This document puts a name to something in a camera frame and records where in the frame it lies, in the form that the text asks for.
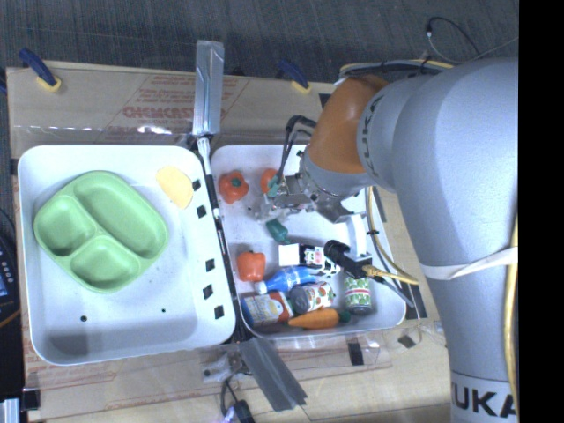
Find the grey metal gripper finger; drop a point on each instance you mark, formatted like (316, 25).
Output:
(286, 210)
(260, 210)

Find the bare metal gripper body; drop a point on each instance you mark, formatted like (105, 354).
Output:
(296, 192)

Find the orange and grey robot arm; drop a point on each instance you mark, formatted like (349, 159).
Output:
(445, 157)

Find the white plastic tray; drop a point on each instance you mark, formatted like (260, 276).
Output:
(132, 324)
(247, 227)

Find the orange bell pepper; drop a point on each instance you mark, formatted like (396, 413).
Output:
(232, 187)
(266, 180)
(251, 267)

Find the white cow print carton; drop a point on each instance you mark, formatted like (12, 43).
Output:
(291, 254)

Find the blue bottle white cap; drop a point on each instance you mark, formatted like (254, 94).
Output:
(286, 279)

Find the yellow flat oval chip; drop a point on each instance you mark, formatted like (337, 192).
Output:
(175, 187)

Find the fruit print can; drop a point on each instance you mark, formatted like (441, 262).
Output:
(313, 298)

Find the green and red print can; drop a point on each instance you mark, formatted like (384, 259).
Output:
(358, 295)

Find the orange carrot green top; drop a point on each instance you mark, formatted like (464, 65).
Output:
(315, 319)

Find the green divided plate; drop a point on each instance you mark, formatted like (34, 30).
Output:
(101, 232)

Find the brown cardboard board red print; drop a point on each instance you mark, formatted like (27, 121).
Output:
(110, 99)

